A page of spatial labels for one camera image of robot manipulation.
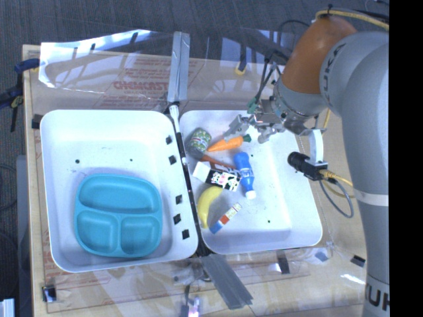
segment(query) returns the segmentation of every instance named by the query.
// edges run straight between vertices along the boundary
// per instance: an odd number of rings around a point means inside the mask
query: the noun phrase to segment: toy carrot
[[[222,139],[216,142],[214,145],[211,145],[207,148],[207,151],[225,151],[228,149],[234,149],[240,147],[243,142],[251,142],[251,136],[246,134],[244,136],[237,136],[234,137],[226,142],[226,140]]]

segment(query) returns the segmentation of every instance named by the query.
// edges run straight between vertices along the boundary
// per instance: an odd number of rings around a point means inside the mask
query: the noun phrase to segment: bottle
[[[196,128],[186,146],[186,152],[200,160],[209,146],[212,136],[203,128]]]
[[[244,153],[243,151],[237,153],[234,155],[233,161],[237,167],[237,170],[239,170],[241,174],[240,183],[245,189],[245,197],[247,199],[256,198],[256,192],[252,188],[252,183],[254,182],[254,173],[252,172],[248,154]]]

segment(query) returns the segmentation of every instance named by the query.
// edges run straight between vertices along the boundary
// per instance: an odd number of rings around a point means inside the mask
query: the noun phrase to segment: brown cylinder
[[[306,94],[320,94],[319,74],[329,50],[357,30],[335,15],[318,18],[299,39],[286,63],[281,79],[287,88]]]

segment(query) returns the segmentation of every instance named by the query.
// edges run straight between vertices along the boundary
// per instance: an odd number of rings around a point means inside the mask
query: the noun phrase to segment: clear plastic sheet
[[[123,33],[124,42],[132,38],[129,36],[131,33],[132,31]],[[228,35],[228,30],[214,30],[210,32],[204,51],[191,52],[188,63],[188,94],[187,100],[181,102],[181,113],[192,109],[245,109],[260,86],[263,59],[268,55],[268,48],[275,47],[279,50],[276,61],[283,68],[284,56],[289,55],[289,49],[280,44],[281,41],[286,41],[289,46],[293,46],[291,42],[294,40],[290,34],[257,30],[245,30],[241,33],[234,37],[233,33]],[[151,46],[137,51],[128,47],[124,49],[125,46],[98,48],[96,45],[92,50],[91,40],[79,42],[78,46],[84,48],[84,51],[78,50],[75,58],[75,47],[71,44],[45,44],[41,48],[34,46],[24,53],[24,58],[40,57],[41,62],[47,64],[44,68],[41,66],[39,72],[32,70],[28,73],[32,114],[43,116],[55,109],[136,109],[162,112],[168,105],[165,85],[163,90],[154,90],[156,93],[148,99],[145,91],[137,89],[138,85],[134,82],[134,79],[141,79],[143,83],[169,83],[173,35],[166,34],[159,39],[162,40],[162,45],[165,42],[167,45],[161,46],[157,55],[152,53]],[[213,44],[216,44],[216,39],[219,45],[215,47]],[[82,64],[69,68],[69,63],[76,59]],[[240,71],[238,68],[243,59],[245,70]],[[85,79],[91,76],[87,68],[84,68],[87,63],[95,68],[95,77],[91,80]],[[145,65],[152,65],[156,71],[146,71],[146,75],[142,75],[140,69],[145,69]],[[116,82],[116,77],[121,78],[120,82]],[[115,87],[112,90],[109,87],[113,84]],[[272,85],[269,83],[262,96],[268,97],[271,94]],[[37,129],[34,130],[34,139],[44,284],[54,287],[57,297],[55,301],[46,303],[49,313],[59,312],[60,315],[71,316],[75,309],[91,307],[92,315],[97,316],[97,313],[102,314],[98,310],[102,306],[112,306],[110,311],[115,316],[131,316],[139,309],[150,316],[180,316],[181,306],[186,304],[187,286],[189,300],[192,302],[198,297],[201,314],[208,316],[265,316],[363,303],[365,262],[353,262],[356,256],[364,261],[366,258],[356,202],[353,200],[355,217],[345,219],[334,210],[319,185],[312,182],[311,189],[323,226],[323,237],[317,245],[225,257],[253,296],[252,305],[242,309],[228,309],[196,258],[87,273],[66,273],[54,263],[50,254],[40,132]],[[341,140],[342,124],[338,118],[333,117],[324,136],[325,158],[331,170],[348,177]],[[297,141],[300,152],[309,153],[308,142],[303,139]]]

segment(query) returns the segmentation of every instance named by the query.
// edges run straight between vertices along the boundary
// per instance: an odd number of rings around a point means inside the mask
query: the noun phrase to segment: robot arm
[[[261,143],[286,129],[312,137],[315,131],[304,123],[323,110],[342,118],[367,248],[365,317],[390,315],[388,68],[387,32],[357,32],[344,19],[325,15],[298,41],[270,99],[249,118],[235,119],[225,134],[253,125]]]

